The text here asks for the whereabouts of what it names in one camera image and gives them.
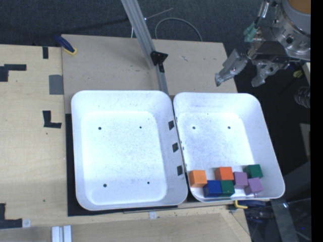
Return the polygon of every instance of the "dark floor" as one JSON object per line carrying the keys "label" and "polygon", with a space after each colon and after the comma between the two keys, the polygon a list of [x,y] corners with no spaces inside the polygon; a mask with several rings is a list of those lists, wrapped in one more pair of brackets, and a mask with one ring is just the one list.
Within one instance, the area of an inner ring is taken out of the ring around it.
{"label": "dark floor", "polygon": [[[177,17],[193,24],[203,41],[222,42],[227,54],[234,48],[245,51],[243,30],[257,16],[262,0],[138,0],[153,38],[157,23]],[[269,24],[273,11],[269,11]],[[0,0],[0,43],[55,46],[55,34],[84,34],[130,37],[131,25],[120,0]],[[158,28],[160,39],[199,40],[182,22],[168,21]],[[283,174],[306,159],[300,123],[310,124],[310,110],[294,101],[306,78],[292,77],[293,69],[279,71],[266,84],[253,88],[255,68],[247,68],[235,79],[238,92],[256,96],[263,108],[268,130]]]}

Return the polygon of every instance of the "bin with colored blocks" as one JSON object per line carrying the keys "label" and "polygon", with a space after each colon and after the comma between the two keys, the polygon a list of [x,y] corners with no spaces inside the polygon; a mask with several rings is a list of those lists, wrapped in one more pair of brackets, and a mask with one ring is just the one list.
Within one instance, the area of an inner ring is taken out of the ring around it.
{"label": "bin with colored blocks", "polygon": [[192,170],[189,172],[188,178],[192,188],[202,188],[207,184],[205,170]]}
{"label": "bin with colored blocks", "polygon": [[245,172],[233,172],[234,176],[234,188],[236,189],[243,189],[248,186],[248,176]]}
{"label": "bin with colored blocks", "polygon": [[222,189],[222,197],[230,197],[235,193],[233,181],[231,180],[221,180],[221,189]]}
{"label": "bin with colored blocks", "polygon": [[246,195],[255,194],[263,190],[260,178],[254,177],[248,179],[248,186],[244,189]]}
{"label": "bin with colored blocks", "polygon": [[216,180],[234,180],[231,167],[218,167],[214,173]]}
{"label": "bin with colored blocks", "polygon": [[220,180],[208,180],[203,186],[204,197],[220,197],[222,196],[222,188]]}
{"label": "bin with colored blocks", "polygon": [[261,167],[259,164],[248,165],[245,168],[243,168],[243,172],[247,173],[248,178],[254,178],[254,177],[262,178],[263,177]]}

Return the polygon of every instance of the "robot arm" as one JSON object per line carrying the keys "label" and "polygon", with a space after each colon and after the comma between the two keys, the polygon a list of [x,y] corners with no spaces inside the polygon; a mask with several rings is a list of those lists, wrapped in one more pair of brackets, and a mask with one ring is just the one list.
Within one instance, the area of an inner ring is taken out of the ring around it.
{"label": "robot arm", "polygon": [[251,81],[253,87],[265,83],[265,79],[279,69],[286,69],[291,62],[310,61],[311,0],[282,0],[274,4],[275,19],[270,27],[260,27],[270,0],[264,0],[257,19],[244,31],[244,41],[250,42],[246,54],[235,49],[216,74],[216,85],[239,74],[247,61],[257,67],[257,75]]}

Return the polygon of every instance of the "dark green cube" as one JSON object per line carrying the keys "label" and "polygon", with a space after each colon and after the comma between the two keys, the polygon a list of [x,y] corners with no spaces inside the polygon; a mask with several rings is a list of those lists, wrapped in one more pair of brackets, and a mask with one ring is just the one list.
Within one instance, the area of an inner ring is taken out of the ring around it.
{"label": "dark green cube", "polygon": [[254,177],[262,178],[263,177],[261,167],[259,164],[248,165],[243,169],[243,172],[247,173],[248,178],[254,178]]}
{"label": "dark green cube", "polygon": [[232,180],[221,180],[221,189],[222,189],[222,197],[230,197],[236,191],[234,190],[234,185]]}

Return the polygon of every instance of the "orange block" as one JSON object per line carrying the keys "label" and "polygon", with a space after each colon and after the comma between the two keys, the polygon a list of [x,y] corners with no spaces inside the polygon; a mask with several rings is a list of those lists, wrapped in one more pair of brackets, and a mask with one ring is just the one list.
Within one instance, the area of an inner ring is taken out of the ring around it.
{"label": "orange block", "polygon": [[216,180],[234,180],[231,167],[219,167],[215,170]]}
{"label": "orange block", "polygon": [[202,188],[207,184],[205,170],[192,170],[188,177],[192,188]]}

